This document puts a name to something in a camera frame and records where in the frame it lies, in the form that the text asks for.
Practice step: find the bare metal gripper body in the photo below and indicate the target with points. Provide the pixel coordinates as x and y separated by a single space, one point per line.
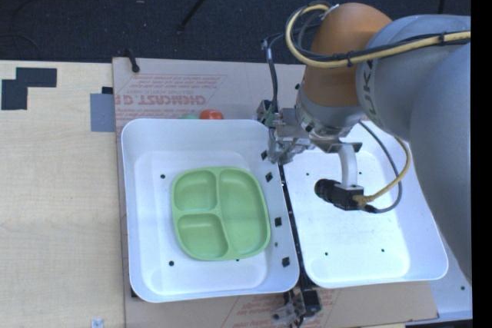
294 126

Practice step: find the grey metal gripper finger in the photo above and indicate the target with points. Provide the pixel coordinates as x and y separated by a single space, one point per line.
276 154
296 149

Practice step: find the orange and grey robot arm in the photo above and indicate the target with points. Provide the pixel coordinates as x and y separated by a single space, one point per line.
419 96

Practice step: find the brown cardboard board red print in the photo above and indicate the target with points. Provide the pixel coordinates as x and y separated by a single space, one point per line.
238 88

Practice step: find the green divided plate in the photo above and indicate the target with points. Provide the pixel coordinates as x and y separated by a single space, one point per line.
238 211

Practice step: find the red round toy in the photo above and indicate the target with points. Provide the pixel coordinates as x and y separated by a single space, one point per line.
211 114

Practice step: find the green round toy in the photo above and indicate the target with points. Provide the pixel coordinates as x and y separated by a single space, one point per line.
189 116

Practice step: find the white plastic tray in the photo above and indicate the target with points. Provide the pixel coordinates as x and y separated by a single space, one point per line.
357 242
153 203

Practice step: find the black cylinder on white bracket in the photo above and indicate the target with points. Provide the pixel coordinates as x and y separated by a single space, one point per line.
340 196

